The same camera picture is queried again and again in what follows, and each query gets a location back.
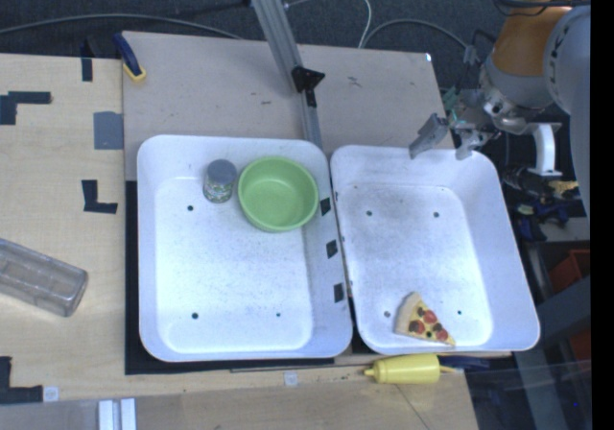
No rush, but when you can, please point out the pale wood board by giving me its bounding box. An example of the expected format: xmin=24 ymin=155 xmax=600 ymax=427
xmin=122 ymin=31 xmax=513 ymax=374

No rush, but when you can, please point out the green bowl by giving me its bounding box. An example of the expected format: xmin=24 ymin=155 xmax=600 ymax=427
xmin=237 ymin=155 xmax=320 ymax=234

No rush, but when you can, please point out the black cylinder on white bracket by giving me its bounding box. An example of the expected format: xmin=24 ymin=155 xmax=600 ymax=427
xmin=502 ymin=122 xmax=564 ymax=200

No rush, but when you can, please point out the small can with grey lid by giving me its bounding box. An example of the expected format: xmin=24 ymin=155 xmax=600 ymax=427
xmin=201 ymin=158 xmax=239 ymax=204

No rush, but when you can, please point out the white plastic tray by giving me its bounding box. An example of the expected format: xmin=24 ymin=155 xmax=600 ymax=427
xmin=329 ymin=144 xmax=542 ymax=357
xmin=136 ymin=133 xmax=354 ymax=364

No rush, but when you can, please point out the toy pizza slice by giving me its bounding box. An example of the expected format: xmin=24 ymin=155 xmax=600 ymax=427
xmin=392 ymin=291 xmax=457 ymax=347

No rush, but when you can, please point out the yellow squeeze bottle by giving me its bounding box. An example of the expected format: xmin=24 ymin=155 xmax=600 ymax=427
xmin=363 ymin=353 xmax=456 ymax=386

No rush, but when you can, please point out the clear plastic bottle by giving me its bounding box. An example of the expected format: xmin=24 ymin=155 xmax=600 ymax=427
xmin=0 ymin=237 xmax=89 ymax=319

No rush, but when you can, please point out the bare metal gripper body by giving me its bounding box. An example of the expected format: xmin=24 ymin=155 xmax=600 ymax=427
xmin=446 ymin=87 xmax=530 ymax=142

